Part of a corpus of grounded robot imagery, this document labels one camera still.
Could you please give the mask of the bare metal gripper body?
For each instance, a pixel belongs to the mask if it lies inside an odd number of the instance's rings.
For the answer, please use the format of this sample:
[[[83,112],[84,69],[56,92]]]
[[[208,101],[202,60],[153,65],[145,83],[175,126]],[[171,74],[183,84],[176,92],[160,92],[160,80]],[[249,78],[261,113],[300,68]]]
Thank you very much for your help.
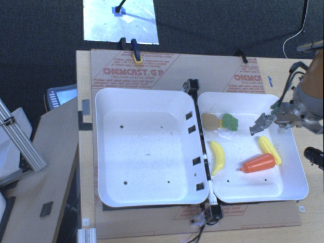
[[[323,134],[323,125],[320,123],[322,117],[300,102],[290,101],[279,105],[277,101],[270,109],[273,122],[280,128],[306,128],[314,134]]]

